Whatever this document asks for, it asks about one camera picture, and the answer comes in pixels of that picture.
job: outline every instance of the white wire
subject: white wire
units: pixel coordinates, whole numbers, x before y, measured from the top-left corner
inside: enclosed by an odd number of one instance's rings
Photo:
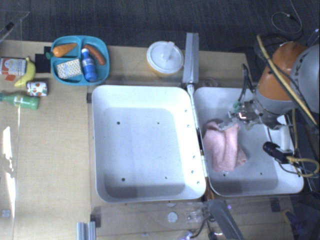
[[[278,14],[283,14],[283,15],[285,15],[285,16],[288,17],[288,18],[291,16],[289,13],[286,13],[286,12],[284,12],[284,11],[277,11],[277,12],[275,12],[275,13],[271,16],[272,25],[273,25],[277,30],[279,30],[279,31],[281,31],[281,32],[284,32],[284,33],[286,33],[286,34],[298,34],[299,32],[302,31],[302,21],[301,21],[301,19],[300,19],[300,16],[299,16],[299,14],[298,14],[298,12],[297,12],[297,10],[296,10],[296,8],[295,8],[294,3],[292,2],[292,0],[290,0],[290,4],[291,4],[291,6],[292,6],[292,8],[293,8],[293,10],[294,10],[297,18],[298,18],[298,24],[299,24],[299,26],[300,26],[299,30],[298,30],[298,31],[295,31],[295,32],[288,32],[288,31],[285,31],[284,29],[281,29],[281,28],[279,28],[279,27],[276,26],[276,24],[275,24],[275,22],[274,22],[274,17],[275,17],[276,15],[278,15]]]

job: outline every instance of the white patterned can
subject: white patterned can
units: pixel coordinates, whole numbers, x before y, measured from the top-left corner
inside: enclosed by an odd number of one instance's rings
[[[26,94],[29,96],[47,96],[48,88],[46,82],[32,81],[26,83]]]

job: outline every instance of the lid handle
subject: lid handle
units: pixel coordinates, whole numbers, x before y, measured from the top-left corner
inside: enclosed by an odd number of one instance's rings
[[[162,60],[164,60],[165,62],[169,60],[174,47],[175,43],[171,41],[168,42],[166,46],[164,46],[163,54],[161,55]]]

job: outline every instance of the green bottle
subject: green bottle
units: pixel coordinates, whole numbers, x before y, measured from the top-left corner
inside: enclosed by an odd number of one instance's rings
[[[25,109],[36,110],[39,105],[39,97],[30,97],[28,95],[10,94],[6,95],[0,93],[0,102],[8,102],[12,106],[21,107]]]

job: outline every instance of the blue bottle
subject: blue bottle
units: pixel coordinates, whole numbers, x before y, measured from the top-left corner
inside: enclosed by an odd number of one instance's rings
[[[96,73],[96,66],[94,60],[90,57],[89,50],[87,48],[83,48],[81,50],[82,53],[82,68],[84,72],[85,80],[89,82],[97,81],[97,73]]]

